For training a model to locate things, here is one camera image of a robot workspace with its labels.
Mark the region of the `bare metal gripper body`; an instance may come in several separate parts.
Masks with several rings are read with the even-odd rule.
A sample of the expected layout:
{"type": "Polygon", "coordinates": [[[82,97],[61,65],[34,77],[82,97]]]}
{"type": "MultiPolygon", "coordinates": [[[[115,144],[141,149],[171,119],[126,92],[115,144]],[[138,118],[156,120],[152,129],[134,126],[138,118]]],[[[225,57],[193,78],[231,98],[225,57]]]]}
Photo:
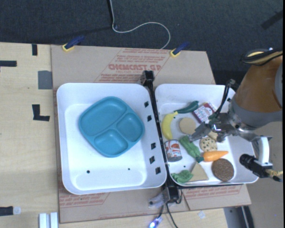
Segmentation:
{"type": "Polygon", "coordinates": [[[255,127],[245,124],[236,114],[219,113],[209,117],[209,125],[214,133],[227,132],[229,136],[239,136],[247,141],[257,141],[255,127]]]}

